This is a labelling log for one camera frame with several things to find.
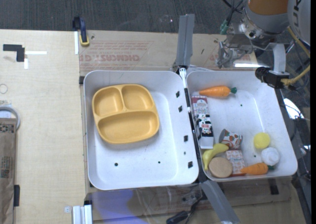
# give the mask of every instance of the orange carrot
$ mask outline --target orange carrot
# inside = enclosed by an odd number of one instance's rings
[[[265,163],[256,163],[242,168],[240,172],[251,175],[263,175],[268,172],[268,166]]]
[[[210,96],[210,97],[227,97],[230,93],[236,93],[237,89],[234,87],[232,89],[224,85],[210,87],[199,92],[200,95]]]

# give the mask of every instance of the wooden table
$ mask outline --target wooden table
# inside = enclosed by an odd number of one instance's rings
[[[76,33],[21,30],[0,30],[0,33],[1,44],[20,44],[30,52],[26,70],[24,63],[16,62],[15,52],[0,51],[0,83],[8,87],[5,94],[0,94],[0,100],[11,102],[21,117],[16,159],[16,184],[20,185],[21,192],[20,205],[14,210],[15,223],[70,224],[71,206],[83,205],[87,193],[96,191],[86,185]],[[94,34],[108,36],[111,33]],[[112,33],[112,39],[113,34],[121,41],[133,36],[118,32]],[[170,56],[175,51],[177,35],[168,34],[168,38],[160,35],[169,44],[163,49],[168,50]],[[135,33],[134,37],[138,40],[139,34]],[[143,34],[143,37],[155,41],[159,48],[157,34]],[[197,40],[203,44],[210,37],[201,35]],[[215,51],[212,46],[203,49],[207,53]],[[155,54],[152,46],[149,50],[150,55]],[[235,204],[242,195],[232,198],[231,202],[242,223],[304,223],[299,199],[291,184],[287,193],[288,200],[275,203]],[[167,216],[137,217],[128,223],[137,223],[140,219],[146,223],[164,222]],[[122,220],[108,222],[125,223]],[[213,210],[201,209],[190,223],[220,222]]]

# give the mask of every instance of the yellow cable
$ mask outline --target yellow cable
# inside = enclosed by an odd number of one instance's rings
[[[311,54],[308,51],[308,49],[302,44],[302,42],[295,36],[295,34],[293,33],[293,31],[291,30],[290,27],[287,28],[288,32],[291,34],[291,36],[293,37],[294,40],[296,40],[296,42],[301,46],[301,48],[304,50],[304,52],[307,54],[307,56],[310,58]],[[281,82],[286,85],[293,85],[294,83],[296,83],[298,80],[300,80],[307,72],[309,72],[311,69],[311,65],[308,65],[308,67],[303,70],[297,77],[295,78],[291,78],[291,79],[287,79],[287,78],[283,78],[281,79]]]

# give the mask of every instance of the yellow divided plate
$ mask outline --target yellow divided plate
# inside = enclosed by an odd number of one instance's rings
[[[98,90],[92,99],[92,110],[101,138],[111,144],[142,141],[159,129],[154,100],[139,84],[112,85]]]

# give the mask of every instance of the white plastic tray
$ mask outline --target white plastic tray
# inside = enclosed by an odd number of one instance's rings
[[[112,145],[103,141],[96,129],[92,97],[103,87],[129,83],[150,91],[159,115],[159,130],[141,142]],[[179,75],[168,71],[93,71],[86,75],[83,86],[88,176],[96,188],[173,186],[196,180],[197,156]]]
[[[219,182],[291,176],[297,170],[297,159],[292,143],[284,124],[275,90],[261,83],[254,72],[191,72],[187,76],[190,96],[198,95],[198,91],[216,85],[236,87],[237,93],[225,99],[208,98],[211,122],[214,131],[214,142],[223,129],[243,135],[242,153],[245,165],[261,162],[261,151],[253,144],[253,137],[259,132],[266,132],[271,138],[271,147],[280,153],[280,162],[275,170],[266,175],[236,176],[225,179],[213,177],[208,171],[206,175]]]

